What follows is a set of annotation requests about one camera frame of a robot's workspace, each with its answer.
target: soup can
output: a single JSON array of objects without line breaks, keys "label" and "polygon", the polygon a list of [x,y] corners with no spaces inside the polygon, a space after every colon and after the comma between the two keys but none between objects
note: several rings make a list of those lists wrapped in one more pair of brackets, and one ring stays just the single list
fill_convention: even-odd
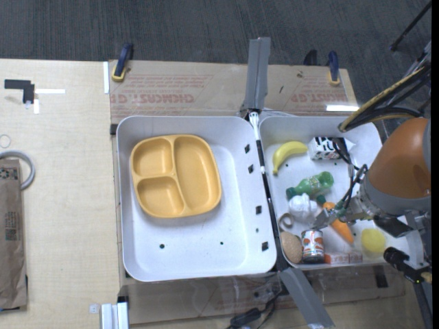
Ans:
[{"label": "soup can", "polygon": [[324,262],[323,232],[310,229],[302,232],[302,261],[304,263]]}]

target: white figurine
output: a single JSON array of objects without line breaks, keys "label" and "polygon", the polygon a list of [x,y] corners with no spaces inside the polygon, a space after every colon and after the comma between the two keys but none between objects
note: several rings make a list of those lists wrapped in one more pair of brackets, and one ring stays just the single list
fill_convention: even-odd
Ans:
[{"label": "white figurine", "polygon": [[303,223],[311,223],[314,220],[314,212],[317,211],[317,203],[309,199],[308,194],[293,196],[288,202],[289,212]]}]

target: paper bag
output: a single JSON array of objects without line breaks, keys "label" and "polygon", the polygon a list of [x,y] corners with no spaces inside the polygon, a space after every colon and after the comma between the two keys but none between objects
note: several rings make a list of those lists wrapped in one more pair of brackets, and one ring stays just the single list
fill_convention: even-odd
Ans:
[{"label": "paper bag", "polygon": [[27,303],[20,162],[0,160],[0,308]]}]

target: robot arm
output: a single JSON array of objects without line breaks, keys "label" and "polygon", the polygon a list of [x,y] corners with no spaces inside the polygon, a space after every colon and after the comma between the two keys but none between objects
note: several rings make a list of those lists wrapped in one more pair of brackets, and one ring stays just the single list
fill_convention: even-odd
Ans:
[{"label": "robot arm", "polygon": [[[406,216],[411,225],[399,220]],[[373,219],[393,237],[407,238],[410,255],[389,247],[384,258],[406,278],[422,281],[429,263],[424,259],[423,242],[418,229],[431,222],[431,121],[406,120],[383,144],[369,170],[359,182],[359,191],[348,206],[339,202],[332,210],[323,210],[314,228],[324,228],[335,219],[355,223]]]}]

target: wooden table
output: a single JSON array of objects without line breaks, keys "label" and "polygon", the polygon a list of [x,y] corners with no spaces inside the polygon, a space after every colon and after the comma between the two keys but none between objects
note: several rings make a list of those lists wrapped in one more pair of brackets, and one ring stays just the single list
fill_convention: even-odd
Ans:
[{"label": "wooden table", "polygon": [[[40,113],[20,90],[0,88],[0,134],[27,153],[36,177],[23,191],[29,300],[0,314],[1,328],[98,328],[90,305],[115,303],[120,288],[109,95],[103,62],[0,60],[4,79],[31,80]],[[404,296],[328,305],[337,328],[422,328],[411,283]],[[228,318],[142,328],[224,328]],[[297,309],[280,310],[266,328],[307,328]]]}]

